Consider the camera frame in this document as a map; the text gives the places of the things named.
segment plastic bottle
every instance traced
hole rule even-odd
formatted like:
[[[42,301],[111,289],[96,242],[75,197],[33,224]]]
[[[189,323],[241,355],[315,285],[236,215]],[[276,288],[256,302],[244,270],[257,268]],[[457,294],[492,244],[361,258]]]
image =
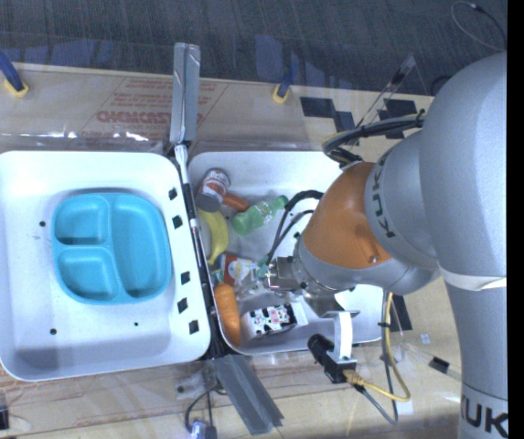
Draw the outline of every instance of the plastic bottle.
[[[286,203],[288,203],[288,197],[285,195],[281,195],[272,201],[260,201],[233,217],[231,221],[233,229],[241,236],[249,234],[270,222]]]

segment yellow cable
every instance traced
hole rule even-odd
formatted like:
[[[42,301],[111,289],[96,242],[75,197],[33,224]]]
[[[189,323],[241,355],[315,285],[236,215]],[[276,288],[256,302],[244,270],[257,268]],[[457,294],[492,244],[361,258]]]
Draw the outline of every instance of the yellow cable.
[[[351,385],[358,385],[359,387],[367,387],[370,389],[373,389],[376,392],[379,392],[381,395],[384,395],[388,397],[391,400],[394,400],[396,402],[409,402],[411,395],[410,391],[408,390],[408,387],[406,387],[406,384],[404,383],[403,379],[401,378],[400,372],[398,371],[398,367],[396,366],[396,361],[391,354],[391,343],[390,343],[390,308],[391,308],[391,298],[393,294],[388,293],[388,297],[386,299],[386,311],[384,316],[384,342],[386,345],[386,351],[388,352],[388,358],[390,359],[391,368],[393,369],[394,374],[396,375],[396,379],[398,379],[399,384],[401,385],[401,388],[404,390],[405,397],[400,397],[398,395],[394,395],[393,393],[389,391],[385,391],[381,387],[372,384],[371,382],[366,381],[363,379],[359,374],[357,374],[353,369],[345,369],[343,371],[343,375],[345,376],[345,379],[347,379],[347,382],[349,382]]]

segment orange carrot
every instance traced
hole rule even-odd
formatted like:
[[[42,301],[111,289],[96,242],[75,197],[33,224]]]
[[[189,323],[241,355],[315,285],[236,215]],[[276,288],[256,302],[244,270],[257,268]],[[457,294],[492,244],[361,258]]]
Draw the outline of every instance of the orange carrot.
[[[232,207],[237,211],[245,211],[250,207],[249,202],[245,198],[241,198],[230,193],[225,194],[225,197],[223,197],[223,205]]]
[[[217,310],[225,335],[233,345],[238,346],[241,343],[240,311],[237,307],[233,286],[219,283],[215,286],[213,294],[215,301],[217,301]]]

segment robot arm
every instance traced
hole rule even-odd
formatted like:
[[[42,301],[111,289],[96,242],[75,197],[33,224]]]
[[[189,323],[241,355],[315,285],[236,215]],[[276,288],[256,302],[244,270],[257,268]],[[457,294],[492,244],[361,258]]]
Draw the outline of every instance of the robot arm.
[[[356,284],[408,294],[440,274],[463,361],[460,439],[508,437],[506,68],[504,53],[452,77],[422,130],[347,168],[278,262],[319,316]]]

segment can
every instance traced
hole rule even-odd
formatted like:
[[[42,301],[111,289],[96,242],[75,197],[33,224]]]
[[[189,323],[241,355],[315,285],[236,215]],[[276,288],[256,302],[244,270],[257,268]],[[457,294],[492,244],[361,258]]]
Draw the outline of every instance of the can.
[[[229,185],[229,176],[222,169],[207,171],[195,196],[197,208],[211,213],[219,211]]]

